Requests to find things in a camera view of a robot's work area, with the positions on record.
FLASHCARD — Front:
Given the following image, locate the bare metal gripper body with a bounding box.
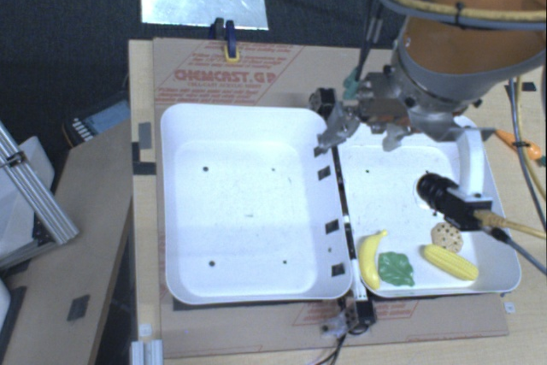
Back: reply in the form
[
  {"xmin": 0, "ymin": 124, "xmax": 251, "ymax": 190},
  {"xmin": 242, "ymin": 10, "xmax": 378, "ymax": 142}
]
[{"xmin": 356, "ymin": 65, "xmax": 429, "ymax": 137}]

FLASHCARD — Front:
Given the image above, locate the white plastic tray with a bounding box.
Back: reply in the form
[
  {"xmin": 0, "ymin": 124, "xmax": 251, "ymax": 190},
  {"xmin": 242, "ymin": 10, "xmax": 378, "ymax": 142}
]
[
  {"xmin": 332, "ymin": 115, "xmax": 523, "ymax": 299},
  {"xmin": 159, "ymin": 102, "xmax": 355, "ymax": 307}
]

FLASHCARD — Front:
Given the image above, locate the thin black and white rod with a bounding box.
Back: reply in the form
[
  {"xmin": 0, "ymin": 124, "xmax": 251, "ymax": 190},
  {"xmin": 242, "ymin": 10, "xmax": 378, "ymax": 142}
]
[{"xmin": 332, "ymin": 144, "xmax": 367, "ymax": 301}]

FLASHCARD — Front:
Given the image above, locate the brown cardboard board red print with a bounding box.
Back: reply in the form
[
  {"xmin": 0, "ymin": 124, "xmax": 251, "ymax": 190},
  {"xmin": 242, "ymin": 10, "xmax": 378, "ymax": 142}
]
[{"xmin": 151, "ymin": 37, "xmax": 510, "ymax": 360}]

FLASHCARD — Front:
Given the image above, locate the tan round biscuit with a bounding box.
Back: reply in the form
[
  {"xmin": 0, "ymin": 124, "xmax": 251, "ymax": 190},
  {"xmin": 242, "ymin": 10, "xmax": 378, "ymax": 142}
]
[{"xmin": 430, "ymin": 221, "xmax": 465, "ymax": 256}]

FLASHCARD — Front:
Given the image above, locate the yellow banana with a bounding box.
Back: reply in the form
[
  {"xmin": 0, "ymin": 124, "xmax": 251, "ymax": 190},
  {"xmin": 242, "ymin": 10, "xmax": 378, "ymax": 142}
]
[{"xmin": 357, "ymin": 229, "xmax": 389, "ymax": 291}]

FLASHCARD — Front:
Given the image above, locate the green lettuce leaf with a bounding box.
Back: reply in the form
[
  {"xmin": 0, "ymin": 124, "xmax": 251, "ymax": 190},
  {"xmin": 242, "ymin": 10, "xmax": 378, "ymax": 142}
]
[{"xmin": 377, "ymin": 251, "xmax": 415, "ymax": 288}]

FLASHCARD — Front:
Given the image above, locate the orange carrot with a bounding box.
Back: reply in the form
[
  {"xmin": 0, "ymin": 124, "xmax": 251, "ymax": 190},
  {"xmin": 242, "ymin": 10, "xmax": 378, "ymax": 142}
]
[{"xmin": 494, "ymin": 128, "xmax": 547, "ymax": 168}]

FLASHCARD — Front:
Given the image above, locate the yellow corn cob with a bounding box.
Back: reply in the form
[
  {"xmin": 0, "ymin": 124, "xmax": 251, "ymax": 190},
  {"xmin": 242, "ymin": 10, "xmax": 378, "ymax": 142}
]
[{"xmin": 422, "ymin": 243, "xmax": 479, "ymax": 281}]

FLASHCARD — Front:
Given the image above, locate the black block with thin wires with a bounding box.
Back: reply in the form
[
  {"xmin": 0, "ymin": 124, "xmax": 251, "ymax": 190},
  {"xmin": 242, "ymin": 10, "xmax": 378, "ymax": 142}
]
[
  {"xmin": 309, "ymin": 86, "xmax": 337, "ymax": 117},
  {"xmin": 340, "ymin": 297, "xmax": 378, "ymax": 335}
]

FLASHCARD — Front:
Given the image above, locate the black cylinder on white bracket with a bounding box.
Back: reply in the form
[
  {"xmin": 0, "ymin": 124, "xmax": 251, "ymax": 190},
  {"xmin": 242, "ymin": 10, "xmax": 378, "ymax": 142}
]
[{"xmin": 415, "ymin": 127, "xmax": 495, "ymax": 233}]

